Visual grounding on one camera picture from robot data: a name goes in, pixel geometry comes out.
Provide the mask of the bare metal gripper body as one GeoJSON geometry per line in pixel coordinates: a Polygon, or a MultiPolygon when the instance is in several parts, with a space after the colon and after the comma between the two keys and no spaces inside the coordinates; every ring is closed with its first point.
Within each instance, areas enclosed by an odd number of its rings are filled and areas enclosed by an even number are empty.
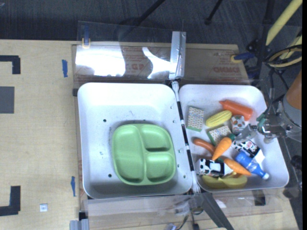
{"type": "Polygon", "coordinates": [[[286,130],[278,119],[279,114],[267,108],[257,117],[257,129],[265,138],[286,137],[286,130]]]}

